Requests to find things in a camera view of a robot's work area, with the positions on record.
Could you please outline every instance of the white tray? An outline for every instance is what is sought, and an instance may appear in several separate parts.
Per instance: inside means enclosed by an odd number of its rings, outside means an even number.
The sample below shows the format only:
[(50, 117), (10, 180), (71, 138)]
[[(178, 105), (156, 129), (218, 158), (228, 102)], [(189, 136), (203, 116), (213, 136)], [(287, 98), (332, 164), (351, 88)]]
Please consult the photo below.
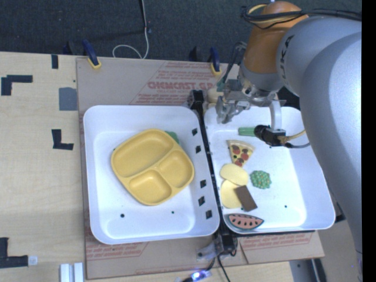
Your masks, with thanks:
[[(220, 217), (197, 116), (182, 106), (94, 106), (83, 118), (90, 227), (102, 243), (200, 237)], [(145, 206), (115, 176), (114, 148), (150, 128), (175, 132), (195, 168), (193, 181), (170, 200)]]
[[(286, 130), (287, 136), (304, 129), (299, 110), (283, 107), (281, 111), (282, 129)], [(301, 149), (269, 147), (256, 137), (239, 136), (239, 127), (270, 125), (269, 108), (253, 107), (234, 116), (226, 124), (217, 123), (215, 108), (211, 108), (205, 113), (204, 119), (218, 191), (223, 181), (219, 171), (223, 165), (231, 163), (226, 140), (238, 139), (252, 144), (256, 149), (243, 168), (248, 173), (264, 170), (271, 176), (269, 189), (256, 188), (251, 181), (247, 185), (258, 208), (246, 212), (241, 208), (227, 209), (222, 206), (225, 222), (230, 229), (240, 234), (254, 234), (319, 230), (333, 225), (335, 211), (331, 197), (310, 146)], [(306, 135), (291, 141), (295, 145), (307, 142)], [(264, 223), (251, 232), (244, 231), (229, 223), (226, 215), (232, 213), (256, 216), (263, 219)]]

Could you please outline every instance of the wooden surface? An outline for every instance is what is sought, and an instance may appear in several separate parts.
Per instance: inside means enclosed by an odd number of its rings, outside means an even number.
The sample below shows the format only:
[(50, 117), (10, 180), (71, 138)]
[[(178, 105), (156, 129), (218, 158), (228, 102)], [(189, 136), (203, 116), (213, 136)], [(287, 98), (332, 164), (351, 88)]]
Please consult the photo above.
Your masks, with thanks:
[[(37, 256), (38, 264), (0, 269), (0, 281), (59, 281), (59, 265), (85, 264), (79, 116), (59, 110), (59, 88), (76, 88), (74, 56), (0, 52), (0, 77), (32, 75), (0, 96), (0, 237), (9, 256)], [(52, 129), (73, 150), (53, 149)], [(288, 262), (227, 267), (231, 282), (293, 281)], [(220, 268), (206, 281), (225, 281)], [(174, 281), (191, 272), (100, 281)]]

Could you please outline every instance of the dark background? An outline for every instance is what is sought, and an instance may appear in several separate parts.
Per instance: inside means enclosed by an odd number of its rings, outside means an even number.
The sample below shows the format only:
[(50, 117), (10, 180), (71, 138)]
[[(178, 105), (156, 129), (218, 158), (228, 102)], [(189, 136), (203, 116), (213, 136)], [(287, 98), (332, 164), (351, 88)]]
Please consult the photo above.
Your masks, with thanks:
[[(252, 25), (240, 8), (269, 0), (144, 0), (150, 50), (148, 59), (186, 61), (198, 46), (206, 59), (215, 47), (229, 62), (233, 45), (247, 42)], [(302, 9), (361, 11), (362, 0), (280, 0)], [(0, 51), (83, 53), (86, 38), (98, 56), (112, 56), (116, 45), (136, 48), (143, 56), (146, 41), (139, 0), (0, 0)], [(138, 58), (131, 49), (117, 57)]]

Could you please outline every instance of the blue clamp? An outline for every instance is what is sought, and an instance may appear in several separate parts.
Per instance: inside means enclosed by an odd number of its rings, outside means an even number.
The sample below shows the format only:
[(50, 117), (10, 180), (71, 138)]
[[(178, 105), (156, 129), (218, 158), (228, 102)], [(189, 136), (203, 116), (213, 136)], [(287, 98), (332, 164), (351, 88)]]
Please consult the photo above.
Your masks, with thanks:
[(100, 68), (100, 66), (102, 66), (102, 64), (99, 61), (99, 59), (97, 58), (93, 46), (89, 43), (89, 41), (87, 39), (82, 40), (82, 45), (83, 45), (83, 48), (85, 49), (85, 52), (87, 53), (87, 55), (89, 57), (88, 61), (89, 61), (89, 64), (91, 65), (91, 67), (93, 67), (94, 69)]
[(219, 54), (216, 48), (211, 47), (210, 48), (210, 57), (209, 61), (211, 61), (210, 69), (214, 75), (221, 75), (222, 70), (220, 67), (220, 61), (219, 61)]

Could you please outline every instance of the cardboard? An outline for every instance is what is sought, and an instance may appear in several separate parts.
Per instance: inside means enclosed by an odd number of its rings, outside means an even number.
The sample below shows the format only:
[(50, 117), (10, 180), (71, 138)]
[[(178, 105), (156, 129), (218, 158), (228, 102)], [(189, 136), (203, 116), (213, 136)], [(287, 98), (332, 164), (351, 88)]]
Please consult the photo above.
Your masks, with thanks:
[[(191, 90), (204, 93), (221, 78), (214, 76), (208, 63), (101, 59), (94, 70), (86, 58), (77, 58), (77, 89), (85, 214), (86, 278), (109, 278), (206, 268), (210, 260), (197, 260), (197, 250), (206, 247), (212, 236), (105, 245), (90, 230), (86, 185), (83, 114), (95, 105), (183, 105)], [(230, 78), (237, 75), (237, 66)], [(224, 266), (269, 263), (324, 255), (316, 231), (239, 238), (234, 257), (223, 259)]]

